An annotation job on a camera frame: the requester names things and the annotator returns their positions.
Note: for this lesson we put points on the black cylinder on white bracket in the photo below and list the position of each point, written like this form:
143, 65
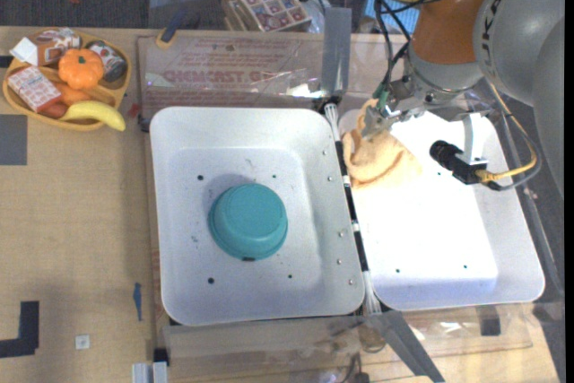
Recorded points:
453, 159

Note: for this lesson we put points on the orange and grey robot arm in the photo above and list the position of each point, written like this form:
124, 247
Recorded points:
515, 40

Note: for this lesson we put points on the pale orange cloth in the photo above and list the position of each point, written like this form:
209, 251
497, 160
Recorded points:
376, 159

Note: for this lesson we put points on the wooden noughts and crosses box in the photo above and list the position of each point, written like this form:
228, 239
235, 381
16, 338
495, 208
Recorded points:
273, 6

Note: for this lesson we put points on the small red and white can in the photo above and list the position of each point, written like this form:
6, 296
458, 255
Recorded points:
110, 58

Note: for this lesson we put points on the orange carrot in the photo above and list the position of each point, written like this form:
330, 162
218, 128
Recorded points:
72, 95

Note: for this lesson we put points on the yellow banana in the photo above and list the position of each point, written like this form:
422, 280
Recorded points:
96, 111

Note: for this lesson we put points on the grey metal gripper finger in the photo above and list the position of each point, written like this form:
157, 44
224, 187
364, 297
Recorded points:
372, 121
389, 123

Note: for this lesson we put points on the red and white flat carton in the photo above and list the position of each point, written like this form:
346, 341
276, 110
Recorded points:
33, 89

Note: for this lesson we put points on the red sausage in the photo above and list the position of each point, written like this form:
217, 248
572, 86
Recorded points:
53, 110

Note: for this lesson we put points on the brown and white carton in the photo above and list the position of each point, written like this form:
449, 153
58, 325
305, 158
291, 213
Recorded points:
49, 48

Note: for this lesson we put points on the teal bowl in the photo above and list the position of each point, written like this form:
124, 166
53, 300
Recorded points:
249, 220

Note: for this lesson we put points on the orange toy pumpkin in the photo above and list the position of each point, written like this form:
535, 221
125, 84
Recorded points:
80, 68

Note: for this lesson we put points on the yellow divided plate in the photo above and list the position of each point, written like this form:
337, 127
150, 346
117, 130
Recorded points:
119, 89

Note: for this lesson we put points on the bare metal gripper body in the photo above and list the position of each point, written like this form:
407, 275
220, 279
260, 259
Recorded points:
414, 101

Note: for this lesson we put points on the white plastic tray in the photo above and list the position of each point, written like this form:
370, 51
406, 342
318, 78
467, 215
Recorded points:
430, 237
269, 139

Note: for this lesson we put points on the brown cardboard board, red print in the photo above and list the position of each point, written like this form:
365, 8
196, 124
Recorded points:
224, 63

